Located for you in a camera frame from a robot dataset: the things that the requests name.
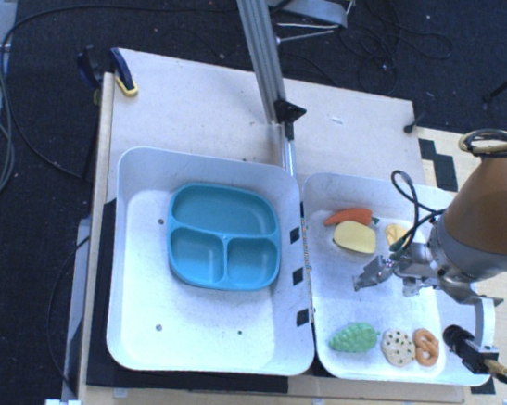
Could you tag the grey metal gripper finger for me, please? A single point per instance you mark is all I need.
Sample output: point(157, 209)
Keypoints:
point(412, 288)
point(372, 272)

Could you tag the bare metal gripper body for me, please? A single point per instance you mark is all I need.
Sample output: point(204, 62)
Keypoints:
point(422, 264)

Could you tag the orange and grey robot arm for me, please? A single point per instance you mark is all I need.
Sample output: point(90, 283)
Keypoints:
point(485, 215)

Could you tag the white plastic tray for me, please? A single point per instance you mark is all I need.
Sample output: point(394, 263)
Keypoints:
point(388, 309)
point(198, 329)

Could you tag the yellow oval slice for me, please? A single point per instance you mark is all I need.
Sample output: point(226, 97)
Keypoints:
point(355, 237)

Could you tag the small yellow wedge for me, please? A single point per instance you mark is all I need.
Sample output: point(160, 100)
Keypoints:
point(393, 233)

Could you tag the orange carrot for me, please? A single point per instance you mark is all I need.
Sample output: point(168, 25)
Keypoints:
point(350, 215)

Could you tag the beige dotted biscuit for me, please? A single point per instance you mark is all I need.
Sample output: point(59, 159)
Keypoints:
point(397, 348)

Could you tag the thin black and white rod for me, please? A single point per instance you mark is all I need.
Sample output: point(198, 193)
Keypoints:
point(307, 256)

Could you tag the green grapes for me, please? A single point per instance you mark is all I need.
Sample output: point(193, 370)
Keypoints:
point(353, 338)

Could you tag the orange pretzel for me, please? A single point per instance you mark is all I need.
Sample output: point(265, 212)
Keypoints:
point(428, 357)

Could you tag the blue divided plate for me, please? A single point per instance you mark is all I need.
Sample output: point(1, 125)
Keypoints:
point(225, 221)

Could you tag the pale wood board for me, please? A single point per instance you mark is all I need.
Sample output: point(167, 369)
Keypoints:
point(201, 110)

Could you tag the black cylinder on white bracket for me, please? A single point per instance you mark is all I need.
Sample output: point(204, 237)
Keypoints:
point(467, 348)

